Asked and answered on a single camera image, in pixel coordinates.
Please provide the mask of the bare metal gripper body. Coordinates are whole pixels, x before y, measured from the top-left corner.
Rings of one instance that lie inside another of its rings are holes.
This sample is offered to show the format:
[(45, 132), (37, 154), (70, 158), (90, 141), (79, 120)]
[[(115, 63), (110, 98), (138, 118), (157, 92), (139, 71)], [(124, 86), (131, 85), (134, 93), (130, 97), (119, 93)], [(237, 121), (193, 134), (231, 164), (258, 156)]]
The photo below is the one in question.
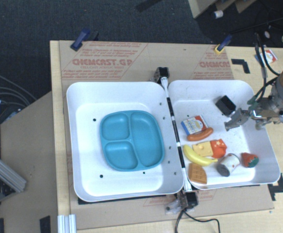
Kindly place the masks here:
[(255, 120), (255, 128), (261, 130), (266, 124), (283, 124), (283, 99), (275, 96), (262, 98), (253, 102), (249, 108), (249, 116)]

